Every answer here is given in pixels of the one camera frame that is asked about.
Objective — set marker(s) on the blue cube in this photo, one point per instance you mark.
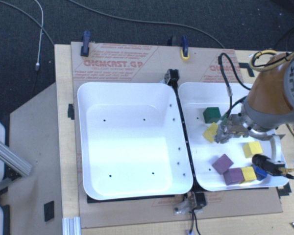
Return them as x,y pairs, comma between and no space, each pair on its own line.
261,174

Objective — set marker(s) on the brown cardboard board red print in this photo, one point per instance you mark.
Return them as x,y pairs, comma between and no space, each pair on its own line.
127,212

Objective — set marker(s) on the black cylinder on white bracket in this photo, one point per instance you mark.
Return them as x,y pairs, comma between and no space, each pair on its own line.
264,162

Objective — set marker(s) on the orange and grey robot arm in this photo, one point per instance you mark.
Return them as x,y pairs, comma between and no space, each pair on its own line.
269,94

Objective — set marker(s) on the yellow cube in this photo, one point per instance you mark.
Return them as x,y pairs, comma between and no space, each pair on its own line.
252,149
209,132
248,174

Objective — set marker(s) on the green cube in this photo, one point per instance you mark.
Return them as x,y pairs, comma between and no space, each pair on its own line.
211,115

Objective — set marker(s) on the thin black rod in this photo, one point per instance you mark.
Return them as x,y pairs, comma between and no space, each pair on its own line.
186,138

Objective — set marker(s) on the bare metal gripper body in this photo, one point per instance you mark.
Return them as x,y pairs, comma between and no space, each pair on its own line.
235,125

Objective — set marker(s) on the purple cube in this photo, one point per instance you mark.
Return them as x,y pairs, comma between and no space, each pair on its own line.
233,177
222,164

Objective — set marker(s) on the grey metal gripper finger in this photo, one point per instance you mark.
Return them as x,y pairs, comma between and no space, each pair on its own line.
218,134
227,136

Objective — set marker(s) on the white plastic tray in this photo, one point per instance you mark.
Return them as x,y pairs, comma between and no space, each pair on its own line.
127,143
201,150

